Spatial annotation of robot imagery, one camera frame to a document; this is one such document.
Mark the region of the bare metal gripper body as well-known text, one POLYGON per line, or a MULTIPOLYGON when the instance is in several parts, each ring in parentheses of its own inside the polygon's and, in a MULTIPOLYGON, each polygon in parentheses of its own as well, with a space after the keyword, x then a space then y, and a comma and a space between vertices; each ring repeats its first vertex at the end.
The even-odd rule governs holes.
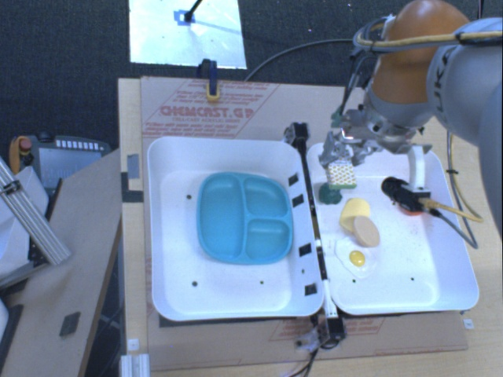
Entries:
POLYGON ((388 150, 391 153, 406 151, 414 127, 400 126, 386 119, 373 108, 347 111, 340 121, 340 142, 350 145, 353 153, 374 153, 388 150))

